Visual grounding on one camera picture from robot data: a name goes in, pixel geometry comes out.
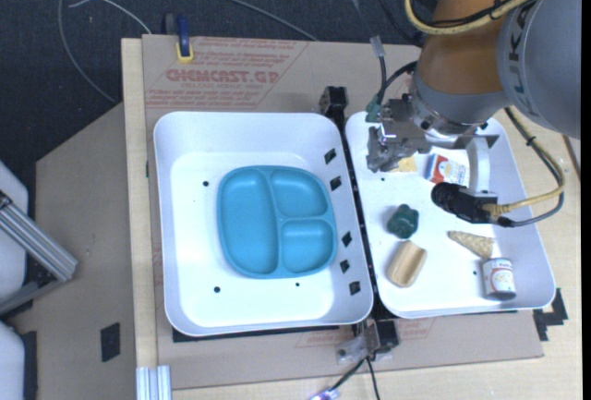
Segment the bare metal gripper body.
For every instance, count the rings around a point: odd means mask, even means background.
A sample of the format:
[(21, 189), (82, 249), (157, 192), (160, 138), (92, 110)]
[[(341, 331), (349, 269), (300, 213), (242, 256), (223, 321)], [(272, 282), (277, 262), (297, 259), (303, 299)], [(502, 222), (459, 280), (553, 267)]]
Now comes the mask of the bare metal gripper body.
[(390, 99), (380, 110), (376, 142), (382, 154), (424, 154), (433, 147), (451, 147), (463, 133), (462, 123), (419, 98)]

